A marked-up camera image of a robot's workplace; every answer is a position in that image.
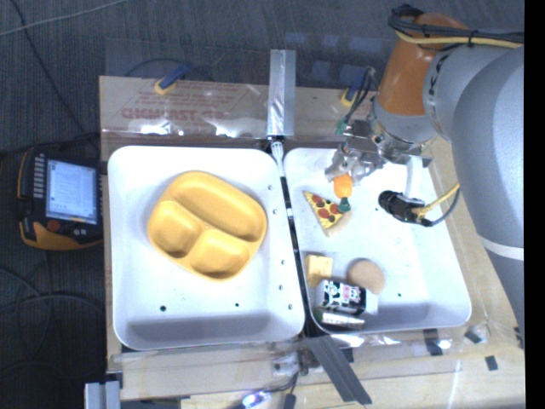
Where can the pale yellow cheese slice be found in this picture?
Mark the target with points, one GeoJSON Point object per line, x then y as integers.
{"type": "Point", "coordinates": [319, 269]}

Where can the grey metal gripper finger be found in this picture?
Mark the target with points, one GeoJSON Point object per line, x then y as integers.
{"type": "Point", "coordinates": [363, 169]}
{"type": "Point", "coordinates": [336, 166]}

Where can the white plastic tray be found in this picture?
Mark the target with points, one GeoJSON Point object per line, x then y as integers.
{"type": "Point", "coordinates": [140, 305]}
{"type": "Point", "coordinates": [421, 271]}

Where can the orange carrot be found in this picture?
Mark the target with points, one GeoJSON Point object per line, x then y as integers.
{"type": "Point", "coordinates": [342, 188]}

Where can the pizza slice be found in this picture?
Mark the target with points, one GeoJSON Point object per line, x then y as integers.
{"type": "Point", "coordinates": [325, 213]}

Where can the yellow divided plate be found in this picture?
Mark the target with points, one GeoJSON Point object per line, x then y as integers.
{"type": "Point", "coordinates": [213, 211]}

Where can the brown cardboard board red print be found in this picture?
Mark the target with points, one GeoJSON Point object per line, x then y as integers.
{"type": "Point", "coordinates": [127, 113]}

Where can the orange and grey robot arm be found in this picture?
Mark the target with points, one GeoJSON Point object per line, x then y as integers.
{"type": "Point", "coordinates": [481, 113]}

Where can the tan round biscuit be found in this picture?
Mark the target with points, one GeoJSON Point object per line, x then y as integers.
{"type": "Point", "coordinates": [367, 274]}

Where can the black cylinder on white bracket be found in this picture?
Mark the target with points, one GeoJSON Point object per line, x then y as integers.
{"type": "Point", "coordinates": [400, 205]}

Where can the black and white carton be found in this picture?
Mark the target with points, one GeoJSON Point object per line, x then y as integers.
{"type": "Point", "coordinates": [342, 296]}

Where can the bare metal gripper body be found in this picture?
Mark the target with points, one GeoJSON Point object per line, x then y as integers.
{"type": "Point", "coordinates": [362, 143]}

